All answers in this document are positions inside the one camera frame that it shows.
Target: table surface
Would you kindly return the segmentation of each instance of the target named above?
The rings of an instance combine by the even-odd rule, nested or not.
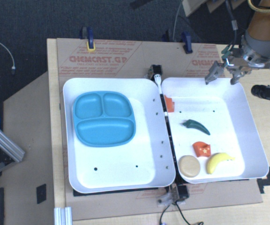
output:
[[[217,45],[221,51],[223,45]],[[54,182],[54,203],[55,207],[66,207],[65,184],[63,170],[62,154],[62,136],[61,136],[61,118],[60,118],[60,94],[58,77],[58,57],[57,40],[47,40],[48,50],[48,74],[49,74],[49,92],[50,92],[50,112],[51,112],[51,133],[52,133],[52,164],[53,164],[53,182]],[[250,93],[250,88],[256,84],[270,84],[270,71],[258,70],[252,74],[241,78],[247,100],[250,105],[254,121],[262,141],[269,165],[270,165],[270,101],[254,97]],[[190,224],[203,221],[204,224],[270,224],[270,186],[264,188],[262,194],[262,203],[238,205],[228,207],[217,207],[208,209],[197,209],[184,211],[184,216]],[[159,213],[143,214],[123,217],[110,217],[100,219],[90,219],[74,221],[74,225],[97,225],[97,224],[159,224]],[[164,214],[163,222],[169,224],[184,224],[184,220],[178,211],[170,211]]]

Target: robotic arm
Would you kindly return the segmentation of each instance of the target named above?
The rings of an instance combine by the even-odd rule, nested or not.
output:
[[[226,68],[233,76],[231,84],[236,84],[241,77],[248,75],[253,69],[270,69],[270,0],[261,0],[256,6],[248,0],[255,10],[252,21],[241,38],[239,48],[227,46],[222,53],[223,63],[215,62],[205,77],[205,82],[217,79]],[[237,30],[236,20],[232,18],[234,31]],[[252,94],[270,100],[270,86],[255,85]]]

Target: green chili pepper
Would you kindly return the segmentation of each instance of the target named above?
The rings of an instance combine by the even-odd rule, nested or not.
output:
[[[205,126],[197,121],[194,120],[187,120],[186,122],[183,123],[183,125],[187,128],[195,128],[197,130],[200,130],[201,132],[210,135],[210,132],[208,131],[207,128],[205,128]]]

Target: white tray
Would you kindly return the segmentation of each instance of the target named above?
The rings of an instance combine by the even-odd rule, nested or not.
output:
[[[167,78],[162,91],[175,102],[169,112],[169,123],[177,161],[184,155],[195,155],[192,144],[202,141],[211,146],[211,153],[226,152],[234,161],[218,164],[213,174],[207,174],[207,157],[198,157],[200,173],[182,178],[190,183],[260,178],[267,175],[269,165],[255,127],[252,114],[240,83],[219,78],[205,85],[203,78]],[[202,123],[207,135],[197,129],[186,128],[188,119]]]
[[[75,99],[86,92],[114,91],[133,108],[136,133],[127,144],[90,147],[76,136]],[[67,127],[68,174],[80,193],[166,187],[175,168],[163,108],[156,84],[147,79],[73,78],[63,87]]]

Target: black floor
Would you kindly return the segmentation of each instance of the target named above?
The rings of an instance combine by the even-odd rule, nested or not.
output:
[[[79,38],[91,26],[95,39],[161,41],[173,23],[180,0],[0,0],[0,103],[47,71],[47,38]],[[246,27],[251,9],[244,2],[234,11]],[[224,5],[212,14],[202,5],[189,17],[181,9],[176,40],[183,30],[192,42],[228,44],[233,39]]]

